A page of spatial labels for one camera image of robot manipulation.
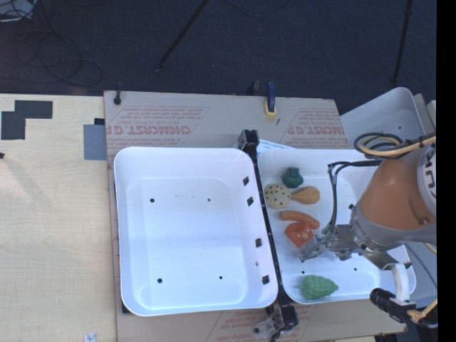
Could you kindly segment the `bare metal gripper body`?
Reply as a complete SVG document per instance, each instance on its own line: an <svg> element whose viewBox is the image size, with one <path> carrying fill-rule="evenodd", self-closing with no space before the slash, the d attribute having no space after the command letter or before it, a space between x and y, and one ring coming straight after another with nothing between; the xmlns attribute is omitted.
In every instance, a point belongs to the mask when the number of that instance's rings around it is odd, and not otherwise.
<svg viewBox="0 0 456 342"><path fill-rule="evenodd" d="M333 231L325 236L323 244L341 261L347 261L354 254L361 253L361 248L355 242L349 224L336 225Z"/></svg>

